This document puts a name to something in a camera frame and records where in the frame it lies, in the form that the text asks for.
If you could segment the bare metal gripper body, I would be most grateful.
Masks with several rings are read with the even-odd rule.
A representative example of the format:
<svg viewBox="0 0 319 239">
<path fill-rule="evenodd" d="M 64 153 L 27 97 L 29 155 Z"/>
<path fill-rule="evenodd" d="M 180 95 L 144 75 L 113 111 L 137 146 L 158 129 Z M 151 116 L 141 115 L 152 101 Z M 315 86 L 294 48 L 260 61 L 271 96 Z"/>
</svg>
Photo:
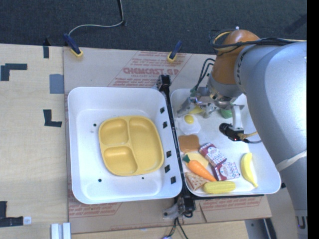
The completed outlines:
<svg viewBox="0 0 319 239">
<path fill-rule="evenodd" d="M 216 109 L 231 110 L 234 106 L 243 109 L 245 105 L 236 105 L 238 97 L 227 97 L 218 93 L 214 88 L 198 87 L 191 89 L 191 101 L 203 110 L 214 111 Z"/>
</svg>

